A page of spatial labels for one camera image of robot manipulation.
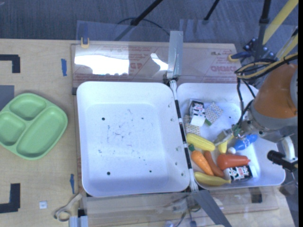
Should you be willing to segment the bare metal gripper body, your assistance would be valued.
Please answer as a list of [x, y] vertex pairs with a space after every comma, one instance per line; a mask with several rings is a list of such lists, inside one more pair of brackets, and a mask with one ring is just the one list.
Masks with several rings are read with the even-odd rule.
[[286, 137], [294, 136], [294, 126], [288, 119], [266, 118], [258, 122], [256, 119], [247, 119], [237, 130], [240, 138], [256, 134], [259, 138], [277, 143]]

